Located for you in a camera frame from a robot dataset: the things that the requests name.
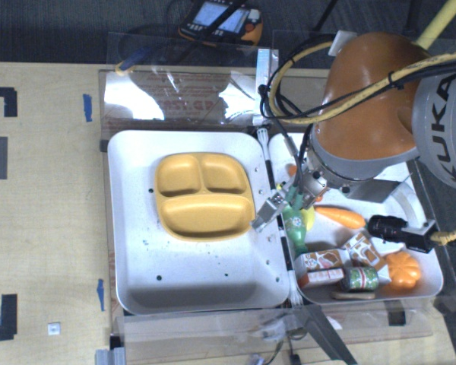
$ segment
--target can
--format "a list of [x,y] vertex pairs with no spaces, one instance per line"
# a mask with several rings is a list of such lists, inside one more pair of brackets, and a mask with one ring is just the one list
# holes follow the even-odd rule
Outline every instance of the can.
[[343,290],[363,291],[378,288],[378,273],[372,266],[361,266],[344,269],[344,279],[340,281]]

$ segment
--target yellow plate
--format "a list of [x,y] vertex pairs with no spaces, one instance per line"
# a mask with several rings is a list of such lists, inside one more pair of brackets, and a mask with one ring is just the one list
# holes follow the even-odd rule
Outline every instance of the yellow plate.
[[240,236],[255,218],[252,190],[242,165],[218,153],[163,158],[155,173],[160,223],[182,240]]

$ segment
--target black corner marker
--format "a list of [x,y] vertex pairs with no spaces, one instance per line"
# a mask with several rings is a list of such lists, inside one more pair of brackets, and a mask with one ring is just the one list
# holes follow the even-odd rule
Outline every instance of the black corner marker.
[[3,116],[17,117],[17,91],[12,87],[0,87],[0,97],[3,97]]
[[0,341],[14,339],[15,334],[17,334],[17,294],[2,295]]

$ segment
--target orange pumpkin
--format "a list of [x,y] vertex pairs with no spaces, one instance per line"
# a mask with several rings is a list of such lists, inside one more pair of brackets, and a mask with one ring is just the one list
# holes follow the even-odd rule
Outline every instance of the orange pumpkin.
[[417,260],[408,252],[396,252],[385,257],[391,283],[389,287],[402,290],[412,289],[421,277]]

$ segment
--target yellow hose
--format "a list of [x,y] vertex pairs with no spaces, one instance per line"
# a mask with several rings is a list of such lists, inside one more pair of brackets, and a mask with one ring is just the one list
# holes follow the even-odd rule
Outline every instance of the yellow hose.
[[447,0],[416,43],[428,49],[456,15],[456,0]]

